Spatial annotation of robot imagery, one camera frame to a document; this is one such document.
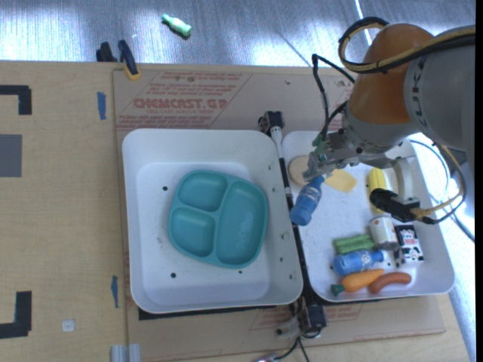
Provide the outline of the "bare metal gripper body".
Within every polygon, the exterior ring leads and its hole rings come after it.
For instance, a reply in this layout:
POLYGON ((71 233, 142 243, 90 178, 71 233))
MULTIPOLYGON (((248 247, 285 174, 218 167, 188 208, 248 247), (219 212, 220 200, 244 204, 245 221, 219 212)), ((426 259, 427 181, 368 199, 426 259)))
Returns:
POLYGON ((343 169, 347 165, 359 162, 358 156, 363 150, 363 140, 349 128, 338 131, 319 133, 312 141, 314 150, 309 153, 308 165, 334 165, 336 169, 343 169))

